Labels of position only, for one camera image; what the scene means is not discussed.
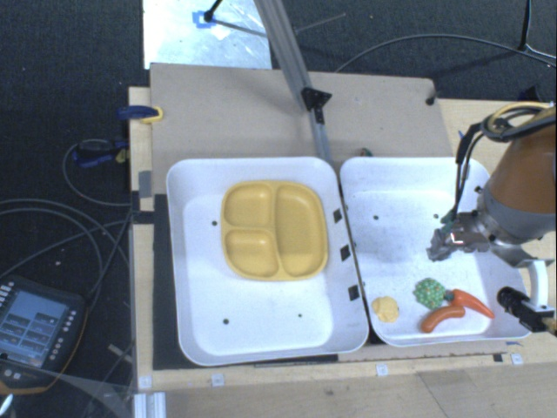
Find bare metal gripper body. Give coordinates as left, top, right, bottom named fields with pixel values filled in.
left=447, top=212, right=493, bottom=254

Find green grapes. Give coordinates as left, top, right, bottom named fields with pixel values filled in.
left=413, top=277, right=447, bottom=311

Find white plastic tray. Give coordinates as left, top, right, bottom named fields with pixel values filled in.
left=165, top=156, right=371, bottom=367
left=339, top=156, right=533, bottom=348

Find orange carrot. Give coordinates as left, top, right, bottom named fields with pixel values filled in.
left=444, top=288, right=496, bottom=320

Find orange sausage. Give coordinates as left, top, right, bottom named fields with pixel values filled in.
left=419, top=305, right=467, bottom=334

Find yellow biscuit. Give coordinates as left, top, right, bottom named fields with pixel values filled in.
left=371, top=295, right=400, bottom=324

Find yellow divided plate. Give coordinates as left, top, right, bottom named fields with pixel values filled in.
left=220, top=179, right=329, bottom=283

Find brown cardboard board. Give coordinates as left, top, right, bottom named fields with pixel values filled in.
left=149, top=62, right=530, bottom=364

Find black cylinder on white bracket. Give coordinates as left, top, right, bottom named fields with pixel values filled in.
left=497, top=259, right=557, bottom=333

